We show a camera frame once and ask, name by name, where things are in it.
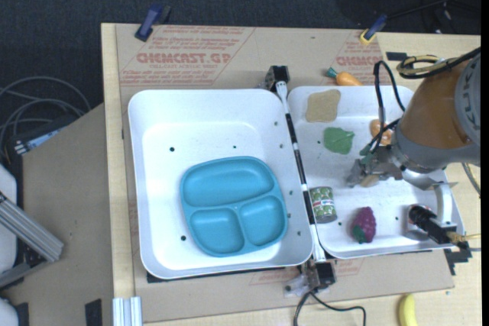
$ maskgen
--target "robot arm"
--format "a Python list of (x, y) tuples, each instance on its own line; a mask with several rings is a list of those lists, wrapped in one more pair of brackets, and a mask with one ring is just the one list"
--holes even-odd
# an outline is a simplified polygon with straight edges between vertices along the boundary
[(456, 229), (447, 224), (452, 212), (450, 184), (432, 176), (450, 163), (481, 165), (481, 50), (442, 61), (423, 56), (421, 60), (432, 65), (414, 69), (419, 59), (410, 57), (397, 67), (402, 77), (423, 81), (403, 116), (391, 125), (390, 145), (377, 143), (372, 148), (374, 138), (361, 151), (364, 157), (355, 161), (347, 184), (373, 186), (393, 177), (422, 190), (434, 189), (437, 213), (416, 206), (410, 208), (408, 218), (444, 244), (451, 241), (450, 232)]

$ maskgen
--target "orange object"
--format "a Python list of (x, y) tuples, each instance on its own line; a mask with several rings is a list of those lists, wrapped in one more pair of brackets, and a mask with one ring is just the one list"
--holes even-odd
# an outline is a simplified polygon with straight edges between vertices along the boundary
[[(377, 136), (381, 131), (381, 122), (379, 120), (372, 120), (370, 123), (370, 133), (373, 137)], [(392, 138), (392, 131), (387, 129), (384, 133), (382, 133), (381, 144), (383, 146), (387, 146), (390, 144), (390, 139)]]
[(352, 74), (342, 72), (336, 75), (336, 82), (340, 86), (363, 86), (364, 84), (355, 78)]
[[(456, 86), (458, 79), (464, 77), (461, 75), (466, 66), (467, 62), (463, 62), (449, 72), (425, 78), (419, 85), (399, 123), (403, 135), (411, 142), (443, 150), (463, 148), (473, 143), (455, 108)], [(462, 98), (460, 94), (459, 98), (465, 103), (465, 96)], [(470, 104), (467, 105), (466, 111), (471, 110)]]
[(342, 71), (337, 73), (332, 67), (329, 67), (326, 75), (330, 78), (335, 78), (336, 83), (340, 86), (363, 86), (364, 84), (355, 78), (352, 74)]

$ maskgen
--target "black strip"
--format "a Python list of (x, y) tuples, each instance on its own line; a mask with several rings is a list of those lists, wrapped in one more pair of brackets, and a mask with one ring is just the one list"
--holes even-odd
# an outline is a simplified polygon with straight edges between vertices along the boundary
[(307, 218), (309, 219), (309, 224), (315, 224), (316, 220), (314, 219), (313, 206), (311, 205), (311, 198), (309, 197), (309, 192), (304, 191), (304, 204), (306, 204), (307, 210)]
[(29, 304), (21, 303), (14, 308), (18, 316), (18, 326), (29, 326)]
[(152, 275), (151, 273), (146, 272), (146, 280), (149, 284), (152, 284), (155, 282), (172, 282), (172, 281), (189, 280), (189, 279), (205, 279), (206, 277), (228, 276), (228, 275), (242, 274), (242, 273), (266, 272), (267, 270), (280, 270), (280, 269), (285, 269), (285, 267), (279, 266), (276, 268), (236, 270), (236, 271), (232, 271), (232, 272), (221, 272), (221, 273), (205, 274), (205, 275), (198, 275), (198, 276), (179, 277), (177, 279), (160, 279), (159, 277), (156, 277), (156, 276)]
[(305, 185), (306, 184), (306, 174), (304, 173), (303, 160), (300, 157), (299, 150), (294, 150), (293, 153), (296, 157), (297, 169), (299, 170), (300, 184)]
[(385, 54), (389, 61), (403, 61), (407, 59), (407, 53), (403, 52), (386, 52)]
[(85, 304), (86, 326), (102, 326), (102, 300)]
[(292, 144), (297, 143), (296, 131), (293, 128), (292, 117), (290, 117), (289, 113), (285, 114), (285, 118), (287, 120), (287, 127), (289, 128), (290, 139), (292, 140)]
[(319, 284), (321, 286), (331, 286), (336, 282), (335, 270), (332, 263), (317, 263), (316, 270), (318, 272)]
[(445, 249), (446, 262), (449, 265), (450, 273), (455, 276), (455, 264), (467, 263), (469, 258), (472, 258), (472, 252), (468, 248), (460, 248), (460, 251), (452, 251)]

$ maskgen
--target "blue clamp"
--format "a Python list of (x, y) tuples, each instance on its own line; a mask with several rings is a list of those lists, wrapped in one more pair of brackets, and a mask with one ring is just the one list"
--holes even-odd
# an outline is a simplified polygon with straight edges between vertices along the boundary
[(370, 29), (365, 29), (360, 34), (360, 42), (364, 45), (368, 45), (375, 38), (375, 34), (381, 31), (385, 24), (387, 23), (387, 16), (382, 14), (375, 22), (372, 24)]
[(143, 24), (139, 27), (134, 36), (137, 39), (146, 42), (151, 33), (153, 33), (153, 28), (151, 26), (160, 19), (163, 12), (165, 12), (165, 20), (167, 20), (170, 14), (170, 7), (166, 6), (163, 10), (161, 5), (152, 5), (147, 12), (146, 19), (144, 19)]

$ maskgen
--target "black cable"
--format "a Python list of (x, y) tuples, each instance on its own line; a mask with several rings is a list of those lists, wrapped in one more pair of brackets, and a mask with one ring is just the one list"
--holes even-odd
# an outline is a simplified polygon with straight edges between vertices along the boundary
[[(394, 129), (394, 128), (397, 126), (397, 124), (399, 123), (399, 121), (400, 121), (400, 118), (398, 118), (397, 120), (394, 120), (394, 121), (390, 122), (389, 124), (387, 124), (387, 125), (384, 127), (384, 129), (382, 129), (382, 134), (383, 134), (384, 132), (391, 131), (392, 129)], [(376, 134), (376, 135), (375, 135), (375, 136), (372, 138), (371, 142), (368, 144), (368, 146), (369, 146), (370, 148), (372, 147), (372, 145), (373, 145), (373, 144), (375, 143), (375, 141), (377, 140), (377, 136), (378, 136), (378, 134)]]
[(304, 296), (300, 299), (299, 303), (297, 304), (296, 311), (293, 316), (293, 326), (298, 326), (298, 321), (299, 321), (299, 314), (300, 310), (306, 303), (306, 300), (309, 298), (311, 295), (320, 305), (323, 305), (326, 308), (329, 308), (330, 310), (333, 311), (340, 311), (340, 312), (345, 312), (345, 311), (352, 311), (352, 310), (361, 310), (363, 312), (363, 326), (367, 324), (367, 312), (365, 311), (365, 308), (361, 307), (360, 305), (356, 305), (354, 307), (347, 307), (347, 308), (338, 308), (338, 307), (333, 307), (331, 305), (328, 305), (324, 303), (320, 298), (318, 298), (315, 294), (315, 291), (317, 291), (317, 288), (311, 289), (308, 292), (304, 294)]
[(451, 2), (451, 1), (453, 1), (453, 0), (437, 0), (436, 2), (429, 3), (428, 5), (420, 5), (419, 7), (413, 8), (411, 10), (400, 11), (400, 12), (397, 12), (396, 14), (389, 15), (389, 19), (403, 17), (404, 15), (408, 15), (408, 14), (411, 14), (411, 13), (416, 12), (416, 11), (422, 11), (422, 10), (425, 10), (427, 8), (431, 8), (431, 7), (436, 6), (436, 5), (443, 5), (443, 4)]
[[(421, 0), (420, 1), (420, 4), (424, 4), (424, 3), (425, 3), (424, 0)], [(454, 25), (455, 19), (452, 17), (452, 13), (449, 11), (450, 8), (455, 8), (455, 7), (456, 8), (460, 8), (461, 10), (469, 11), (473, 15), (476, 15), (473, 19), (476, 19), (477, 20), (478, 26), (479, 26), (478, 30), (480, 30), (480, 26), (481, 26), (481, 18), (480, 18), (481, 9), (479, 7), (473, 7), (473, 6), (467, 5), (465, 3), (461, 3), (461, 2), (459, 2), (457, 0), (450, 0), (448, 2), (447, 2), (447, 0), (442, 0), (442, 10), (443, 10), (443, 12), (445, 14), (445, 17), (448, 20), (449, 27), (452, 30), (452, 33), (455, 33), (455, 34), (458, 33), (458, 29), (456, 29), (455, 28), (455, 25)], [(427, 14), (424, 11), (431, 11), (430, 14), (429, 14), (429, 16), (432, 19), (432, 22), (430, 23), (429, 26), (428, 26), (428, 23), (426, 21)], [(427, 10), (422, 10), (422, 12), (421, 12), (421, 19), (422, 19), (422, 22), (423, 22), (423, 27), (425, 28), (426, 31), (428, 31), (429, 33), (432, 33), (434, 31), (442, 33), (441, 32), (441, 26), (438, 23), (438, 22), (441, 22), (441, 21), (436, 16), (436, 8), (429, 8)]]
[(10, 91), (10, 89), (14, 88), (17, 85), (20, 85), (20, 84), (26, 83), (26, 82), (33, 82), (35, 80), (45, 80), (45, 81), (48, 81), (48, 82), (55, 82), (55, 83), (59, 83), (61, 85), (64, 85), (64, 86), (72, 89), (82, 99), (82, 101), (85, 104), (87, 110), (90, 111), (92, 109), (90, 107), (90, 104), (88, 102), (88, 99), (86, 99), (86, 97), (84, 96), (84, 94), (82, 94), (82, 92), (80, 90), (78, 90), (77, 87), (73, 86), (72, 84), (70, 84), (68, 82), (65, 82), (62, 79), (53, 78), (51, 76), (30, 76), (30, 77), (27, 77), (27, 78), (16, 80), (15, 82), (10, 83), (6, 87), (1, 87), (0, 86), (0, 98), (2, 97), (3, 94), (11, 94), (11, 95), (16, 95), (16, 96), (19, 96), (19, 97), (22, 97), (22, 98), (30, 99), (30, 100), (38, 99), (38, 97), (34, 97), (34, 96), (31, 96), (31, 95), (27, 95), (27, 94), (22, 94), (20, 92)]
[(374, 76), (375, 76), (374, 85), (375, 85), (375, 92), (377, 94), (377, 102), (379, 105), (379, 122), (381, 126), (380, 126), (379, 133), (377, 134), (377, 136), (374, 137), (374, 141), (372, 141), (370, 144), (371, 146), (373, 142), (377, 141), (374, 148), (371, 150), (371, 153), (375, 152), (375, 150), (377, 150), (377, 148), (381, 145), (382, 134), (385, 132), (384, 129), (386, 129), (386, 127), (384, 126), (385, 123), (384, 100), (382, 99), (382, 92), (381, 92), (381, 78), (380, 78), (381, 66), (383, 66), (387, 71), (387, 73), (389, 74), (390, 82), (392, 83), (392, 88), (394, 91), (394, 96), (396, 97), (397, 104), (399, 105), (402, 111), (406, 111), (406, 108), (404, 107), (403, 103), (400, 100), (399, 90), (397, 88), (396, 80), (394, 79), (394, 75), (390, 70), (389, 66), (383, 60), (376, 62), (374, 64)]
[[(407, 69), (412, 69), (413, 64), (417, 63), (417, 60), (415, 57), (407, 57), (405, 60), (403, 60), (399, 63), (399, 65), (397, 66), (397, 70), (399, 71), (400, 76), (404, 79), (424, 79), (424, 78), (427, 78), (429, 76), (434, 76), (434, 75), (437, 75), (439, 73), (445, 72), (445, 71), (457, 66), (458, 64), (463, 63), (464, 61), (469, 60), (474, 56), (477, 56), (480, 52), (481, 52), (481, 47), (476, 48), (476, 49), (470, 51), (469, 53), (466, 53), (465, 55), (460, 56), (459, 58), (457, 58), (455, 60), (453, 60), (453, 59), (446, 60), (444, 62), (445, 65), (440, 65), (440, 67), (438, 67), (434, 70), (430, 70), (430, 71), (426, 71), (426, 72), (420, 72), (420, 73), (405, 73), (404, 72)], [(429, 60), (429, 61), (424, 60), (424, 62), (437, 63), (435, 60)]]
[(14, 121), (14, 118), (16, 118), (16, 116), (19, 114), (19, 113), (23, 113), (27, 108), (30, 108), (31, 106), (34, 106), (34, 105), (38, 105), (38, 104), (44, 104), (44, 103), (47, 103), (47, 104), (52, 104), (52, 105), (55, 105), (57, 107), (61, 107), (63, 109), (66, 109), (66, 108), (69, 108), (71, 110), (73, 110), (73, 112), (78, 116), (78, 117), (81, 117), (81, 115), (83, 115), (82, 113), (80, 113), (80, 110), (75, 108), (74, 106), (70, 105), (70, 104), (67, 104), (63, 101), (60, 101), (58, 99), (50, 99), (50, 98), (46, 98), (46, 99), (38, 99), (37, 101), (32, 101), (32, 102), (28, 102), (26, 103), (25, 105), (22, 105), (20, 108), (17, 108), (11, 115), (10, 117), (8, 117), (7, 121), (5, 122), (4, 124), (4, 127), (3, 129), (0, 131), (0, 157), (3, 157), (3, 158), (6, 158), (6, 154), (3, 152), (3, 140), (5, 138), (5, 134), (6, 134), (6, 131), (7, 131), (7, 127), (10, 125), (10, 123), (14, 124), (15, 121)]
[(462, 163), (462, 167), (464, 168), (465, 174), (468, 177), (468, 180), (474, 186), (475, 191), (479, 194), (479, 198), (481, 197), (481, 185), (477, 182), (477, 180), (474, 177), (474, 174), (470, 168), (470, 166), (467, 163)]
[[(22, 118), (18, 122), (19, 123), (25, 123), (25, 122), (41, 122), (43, 124), (47, 124), (48, 122), (51, 122), (51, 121), (52, 120), (48, 120), (47, 118)], [(0, 125), (0, 129), (3, 129), (5, 127), (11, 127), (11, 126), (15, 126), (15, 123), (12, 122), (12, 121), (9, 124)]]

